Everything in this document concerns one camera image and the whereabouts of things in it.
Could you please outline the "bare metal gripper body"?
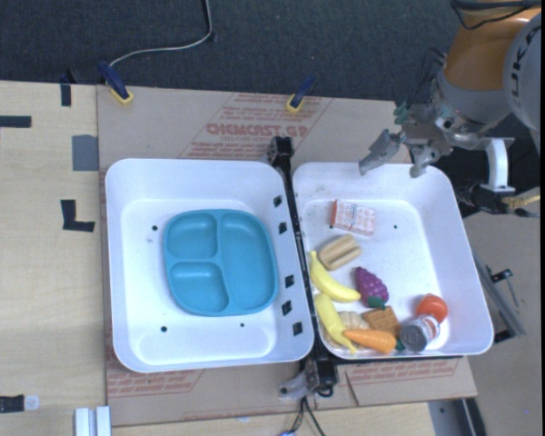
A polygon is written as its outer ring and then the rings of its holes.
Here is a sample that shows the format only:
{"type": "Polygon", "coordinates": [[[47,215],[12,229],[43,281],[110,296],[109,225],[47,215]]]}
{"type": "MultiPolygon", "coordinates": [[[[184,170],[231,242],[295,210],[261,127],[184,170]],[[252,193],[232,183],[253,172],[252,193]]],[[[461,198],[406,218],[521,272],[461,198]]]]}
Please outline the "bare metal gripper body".
{"type": "Polygon", "coordinates": [[[432,149],[449,154],[454,147],[472,150],[491,129],[490,124],[475,122],[452,109],[446,102],[398,106],[400,141],[411,150],[432,149]]]}

